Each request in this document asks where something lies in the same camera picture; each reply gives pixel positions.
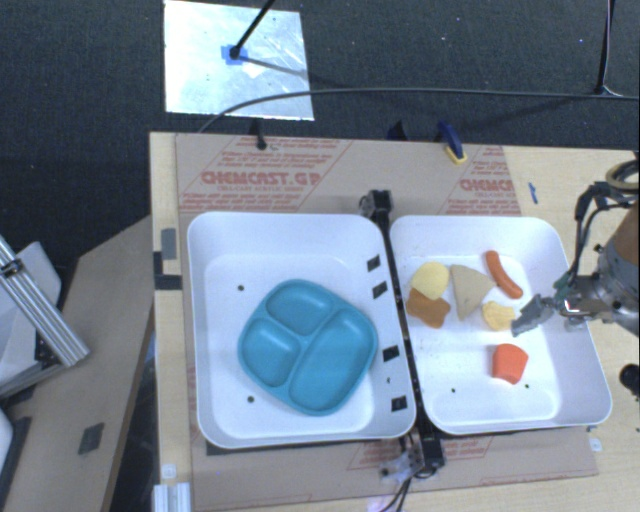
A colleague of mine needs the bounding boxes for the brown cardboard board red print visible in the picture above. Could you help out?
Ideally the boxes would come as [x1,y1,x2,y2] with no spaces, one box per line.
[174,132,600,512]

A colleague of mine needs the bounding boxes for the white plastic tray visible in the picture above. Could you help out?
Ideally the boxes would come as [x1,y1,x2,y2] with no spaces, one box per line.
[186,210,418,450]
[388,214,614,436]

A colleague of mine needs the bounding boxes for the thin black rod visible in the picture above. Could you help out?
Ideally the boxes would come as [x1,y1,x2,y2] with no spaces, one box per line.
[375,208,434,443]

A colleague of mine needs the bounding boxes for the small yellow wavy chip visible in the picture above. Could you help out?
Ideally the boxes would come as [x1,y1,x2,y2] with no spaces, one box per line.
[480,300,517,332]

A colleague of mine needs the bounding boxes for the beige triangular pizza slice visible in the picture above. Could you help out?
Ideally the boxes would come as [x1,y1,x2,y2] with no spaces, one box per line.
[449,263,498,322]

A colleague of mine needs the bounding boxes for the orange carrot chunk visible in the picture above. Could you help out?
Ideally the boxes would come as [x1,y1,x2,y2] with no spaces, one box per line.
[490,342,530,386]

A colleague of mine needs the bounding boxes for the blue divided plate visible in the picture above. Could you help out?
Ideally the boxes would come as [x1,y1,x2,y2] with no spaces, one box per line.
[236,278,380,418]

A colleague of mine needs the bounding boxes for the orange-brown toast piece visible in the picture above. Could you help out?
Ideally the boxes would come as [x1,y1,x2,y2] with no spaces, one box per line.
[405,287,453,330]

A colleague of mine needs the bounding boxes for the round yellow potato chip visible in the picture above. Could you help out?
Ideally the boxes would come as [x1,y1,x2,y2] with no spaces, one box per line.
[410,261,451,300]

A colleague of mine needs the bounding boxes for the red-orange sausage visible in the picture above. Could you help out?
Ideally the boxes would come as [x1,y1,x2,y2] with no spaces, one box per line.
[483,249,525,301]

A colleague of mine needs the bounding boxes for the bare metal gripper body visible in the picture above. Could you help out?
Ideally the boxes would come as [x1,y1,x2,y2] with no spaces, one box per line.
[548,277,640,341]

